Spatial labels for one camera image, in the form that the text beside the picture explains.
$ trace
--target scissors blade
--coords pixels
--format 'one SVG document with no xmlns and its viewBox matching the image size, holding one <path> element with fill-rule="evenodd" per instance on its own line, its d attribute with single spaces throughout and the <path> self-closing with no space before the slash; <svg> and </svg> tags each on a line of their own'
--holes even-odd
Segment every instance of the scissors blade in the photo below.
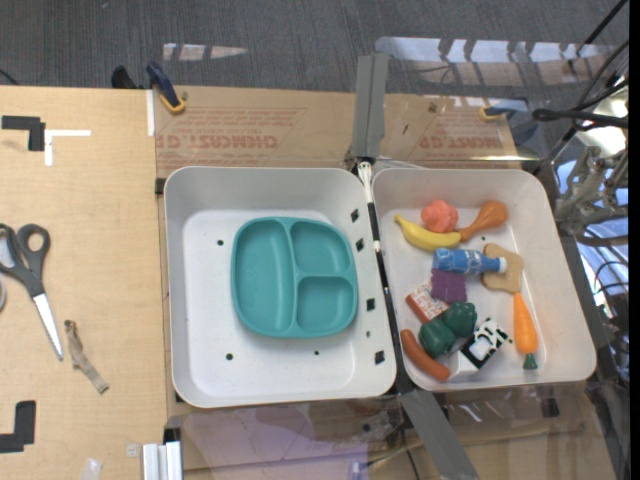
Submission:
<svg viewBox="0 0 640 480">
<path fill-rule="evenodd" d="M 47 331 L 47 336 L 49 337 L 49 341 L 53 346 L 53 350 L 58 356 L 58 359 L 62 361 L 62 345 L 60 344 L 60 336 L 58 335 L 58 330 L 56 329 L 56 323 L 53 320 L 53 313 L 51 312 L 51 307 L 49 306 L 47 295 L 44 293 L 36 295 L 33 298 L 33 301 L 36 303 L 38 314 L 40 315 L 40 320 L 42 320 L 42 324 Z"/>
</svg>

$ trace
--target toy bread slice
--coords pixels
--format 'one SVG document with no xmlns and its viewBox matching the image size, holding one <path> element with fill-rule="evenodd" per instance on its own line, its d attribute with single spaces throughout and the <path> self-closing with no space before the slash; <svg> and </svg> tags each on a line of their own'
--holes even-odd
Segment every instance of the toy bread slice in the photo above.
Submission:
<svg viewBox="0 0 640 480">
<path fill-rule="evenodd" d="M 480 281 L 489 290 L 503 290 L 509 293 L 520 291 L 522 282 L 522 258 L 515 252 L 507 251 L 497 244 L 487 244 L 482 250 L 489 258 L 503 257 L 507 260 L 507 270 L 504 272 L 484 272 Z"/>
</svg>

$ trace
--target toy water bottle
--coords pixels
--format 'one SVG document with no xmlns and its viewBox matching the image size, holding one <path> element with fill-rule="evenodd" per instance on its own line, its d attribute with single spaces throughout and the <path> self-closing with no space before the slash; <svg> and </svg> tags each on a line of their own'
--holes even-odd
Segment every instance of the toy water bottle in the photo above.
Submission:
<svg viewBox="0 0 640 480">
<path fill-rule="evenodd" d="M 507 260 L 506 258 L 489 258 L 480 251 L 441 247 L 434 252 L 433 268 L 456 274 L 502 273 L 507 270 Z"/>
</svg>

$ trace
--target yellow banana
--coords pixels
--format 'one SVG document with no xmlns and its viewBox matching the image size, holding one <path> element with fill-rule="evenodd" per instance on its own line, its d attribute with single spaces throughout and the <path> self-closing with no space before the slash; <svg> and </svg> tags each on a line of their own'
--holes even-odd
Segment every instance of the yellow banana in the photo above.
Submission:
<svg viewBox="0 0 640 480">
<path fill-rule="evenodd" d="M 403 219 L 399 214 L 396 214 L 393 217 L 393 220 L 400 224 L 402 234 L 407 242 L 419 247 L 420 249 L 424 249 L 425 251 L 433 252 L 438 247 L 455 247 L 460 243 L 462 238 L 462 235 L 457 231 L 451 231 L 450 233 L 434 233 L 433 231 L 429 231 L 418 224 L 414 224 L 413 222 Z"/>
</svg>

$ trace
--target black scissors handle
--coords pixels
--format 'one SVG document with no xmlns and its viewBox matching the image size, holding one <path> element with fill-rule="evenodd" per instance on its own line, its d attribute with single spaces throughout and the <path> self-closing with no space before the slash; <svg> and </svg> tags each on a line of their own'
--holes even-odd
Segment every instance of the black scissors handle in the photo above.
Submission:
<svg viewBox="0 0 640 480">
<path fill-rule="evenodd" d="M 32 249 L 29 246 L 29 238 L 34 234 L 42 237 L 42 244 L 38 249 Z M 2 235 L 6 237 L 12 263 L 0 259 L 0 270 L 19 279 L 31 297 L 44 293 L 42 264 L 51 243 L 47 230 L 36 224 L 27 224 L 16 234 L 10 226 L 0 224 L 0 237 Z M 24 262 L 23 255 L 27 258 L 27 264 Z"/>
</svg>

